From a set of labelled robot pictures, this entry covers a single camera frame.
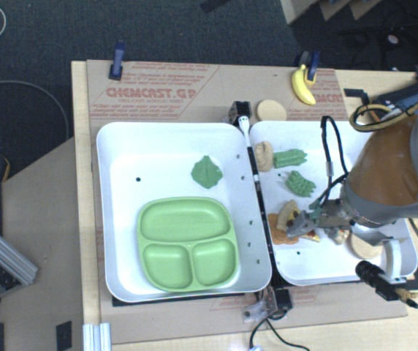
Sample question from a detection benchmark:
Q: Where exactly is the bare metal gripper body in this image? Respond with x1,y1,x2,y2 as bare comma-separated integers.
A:
308,199,356,231

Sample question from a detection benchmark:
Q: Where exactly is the yellow pizza slice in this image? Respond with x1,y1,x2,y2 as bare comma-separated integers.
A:
275,199,322,244

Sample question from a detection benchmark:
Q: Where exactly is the cream toy food piece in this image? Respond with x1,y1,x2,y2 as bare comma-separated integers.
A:
326,228,351,246

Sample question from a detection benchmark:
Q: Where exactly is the orange flat pancake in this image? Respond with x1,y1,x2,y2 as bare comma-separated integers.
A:
267,213,300,246

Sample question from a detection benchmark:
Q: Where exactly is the green asparagus bundle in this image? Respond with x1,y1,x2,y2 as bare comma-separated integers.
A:
284,170,317,198
272,148,308,170

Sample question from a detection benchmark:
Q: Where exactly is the white plastic tray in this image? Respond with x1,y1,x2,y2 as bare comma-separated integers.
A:
95,121,273,303
248,119,418,288

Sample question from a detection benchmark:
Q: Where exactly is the beige round biscuit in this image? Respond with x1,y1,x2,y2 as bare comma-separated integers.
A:
349,232,382,260
256,99,288,123

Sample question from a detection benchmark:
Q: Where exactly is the thin black and white rod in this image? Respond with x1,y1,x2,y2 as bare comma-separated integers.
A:
237,115,278,289

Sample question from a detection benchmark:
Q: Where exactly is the beige bread roll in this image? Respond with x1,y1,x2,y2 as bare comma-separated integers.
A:
254,140,275,173

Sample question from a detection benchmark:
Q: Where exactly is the green lettuce leaf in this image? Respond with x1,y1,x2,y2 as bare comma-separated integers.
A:
190,154,224,191

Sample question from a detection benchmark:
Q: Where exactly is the green divided plate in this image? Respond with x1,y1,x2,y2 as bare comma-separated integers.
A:
136,196,240,293

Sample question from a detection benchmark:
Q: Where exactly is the yellow banana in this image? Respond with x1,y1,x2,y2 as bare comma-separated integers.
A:
291,64,317,106

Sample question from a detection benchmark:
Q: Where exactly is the brown cardboard board red print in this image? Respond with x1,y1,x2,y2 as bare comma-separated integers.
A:
85,59,409,345

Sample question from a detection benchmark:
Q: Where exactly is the black cylinder on white bracket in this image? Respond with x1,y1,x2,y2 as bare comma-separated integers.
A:
354,239,408,302

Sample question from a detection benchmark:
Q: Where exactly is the black block with thin wires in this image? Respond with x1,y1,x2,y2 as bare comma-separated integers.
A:
226,100,251,126
242,287,295,324

